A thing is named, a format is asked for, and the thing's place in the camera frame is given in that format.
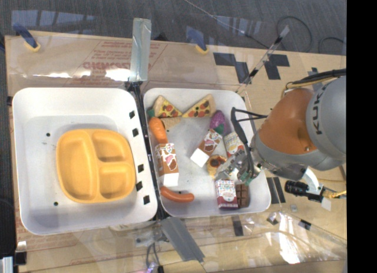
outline yellow clip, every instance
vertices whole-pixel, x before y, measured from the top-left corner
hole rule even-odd
[[[29,45],[26,41],[24,41],[24,46],[26,46],[30,51],[33,51],[33,52],[38,52],[39,49],[41,48],[41,45],[39,43],[37,43],[37,46],[35,48],[33,48],[31,45]]]
[[[199,47],[198,45],[196,45],[195,46],[195,49],[199,52],[199,53],[201,53],[201,54],[203,54],[203,55],[206,55],[208,52],[209,52],[209,49],[207,48],[206,50],[203,50],[201,47]]]

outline gray carpet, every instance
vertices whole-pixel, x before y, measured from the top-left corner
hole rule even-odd
[[[29,29],[131,37],[134,17],[152,21],[152,38],[269,47],[285,25],[280,50],[346,54],[347,0],[0,0],[0,32]],[[14,249],[14,218],[5,56],[0,54],[0,257]]]

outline toy pizza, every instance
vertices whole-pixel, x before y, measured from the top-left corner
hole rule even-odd
[[[216,111],[216,104],[211,94],[206,95],[203,99],[198,101],[195,105],[189,108],[182,117],[184,118],[202,118],[212,117]]]
[[[178,117],[182,112],[163,96],[158,96],[153,105],[154,115],[158,118]]]

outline black cable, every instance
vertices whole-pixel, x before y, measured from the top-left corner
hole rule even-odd
[[[149,269],[149,266],[150,266],[150,263],[149,263],[149,253],[150,253],[150,251],[151,251],[151,248],[152,248],[152,245],[149,245],[148,246],[148,249],[147,249],[147,258],[146,258],[146,260],[145,260],[145,264],[147,265],[147,269]]]
[[[248,38],[251,38],[252,40],[258,42],[260,45],[264,46],[266,49],[269,49],[270,47],[268,47],[267,45],[265,45],[264,43],[260,42],[259,40],[255,39],[254,37],[252,37],[251,35],[249,34],[246,34],[244,33],[245,37],[248,37]]]
[[[304,27],[307,29],[307,32],[309,33],[309,36],[310,36],[309,46],[308,46],[304,51],[302,51],[302,52],[309,52],[310,49],[311,49],[312,46],[313,46],[313,35],[312,35],[312,32],[310,31],[308,25],[305,24],[301,19],[299,19],[299,18],[297,18],[297,17],[294,17],[294,16],[291,16],[291,15],[286,15],[286,16],[281,17],[281,18],[277,21],[277,24],[276,24],[276,31],[277,31],[277,33],[279,34],[279,24],[280,24],[284,19],[287,19],[287,18],[292,18],[292,19],[295,19],[295,20],[301,22],[301,23],[304,25]],[[283,47],[284,49],[287,49],[287,48],[284,46],[283,42],[281,42],[281,44],[282,44],[282,47]]]
[[[346,44],[346,43],[344,42],[344,40],[341,40],[341,39],[338,38],[338,37],[325,37],[325,38],[322,38],[322,39],[318,42],[318,53],[320,53],[320,54],[322,53],[322,52],[321,52],[321,46],[322,46],[323,42],[326,41],[326,40],[337,40],[337,41],[341,42],[342,44]]]
[[[240,119],[240,120],[237,120],[237,121],[238,121],[238,122],[251,121],[251,120],[264,119],[264,118],[267,118],[267,117],[268,117],[268,116],[252,117],[252,118]]]
[[[156,242],[153,242],[153,252],[154,252],[154,256],[156,257],[157,264],[160,265],[160,260],[156,252]]]
[[[157,255],[157,251],[156,251],[156,242],[153,242],[153,244],[149,245],[148,246],[148,249],[147,249],[147,257],[145,259],[145,264],[147,265],[147,269],[149,268],[149,266],[151,265],[150,262],[149,262],[149,254],[151,252],[151,248],[153,248],[153,252],[154,252],[154,256],[156,258],[156,261],[157,261],[157,264],[160,266],[160,260],[158,258],[158,255]]]
[[[288,87],[289,84],[304,84],[304,83],[308,83],[308,82],[311,82],[311,81],[317,81],[317,80],[327,79],[327,78],[331,78],[331,77],[332,78],[338,78],[338,77],[341,77],[341,76],[344,76],[344,75],[346,75],[346,68],[342,68],[340,70],[331,70],[331,71],[322,72],[322,73],[319,73],[319,74],[312,74],[312,75],[309,75],[309,76],[302,78],[300,80],[288,82],[286,84],[286,88]]]
[[[261,114],[256,114],[256,113],[253,113],[252,111],[247,111],[247,110],[236,110],[238,111],[239,113],[243,113],[243,114],[248,114],[250,116],[256,116],[258,118],[267,118],[266,115],[261,115]],[[246,119],[240,119],[240,120],[237,120],[238,122],[241,122],[241,121],[248,121],[248,120],[253,120],[253,118],[246,118]]]
[[[14,209],[14,205],[12,205],[12,203],[9,202],[9,201],[6,200],[6,199],[2,199],[2,198],[0,198],[0,203],[6,204],[6,205],[9,206],[10,208]]]

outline toy hot dog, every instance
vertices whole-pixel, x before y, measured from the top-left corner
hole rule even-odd
[[[162,186],[160,188],[160,193],[165,198],[178,203],[189,203],[192,202],[195,198],[192,193],[176,193],[174,191],[171,191],[170,189],[167,189],[165,186]]]

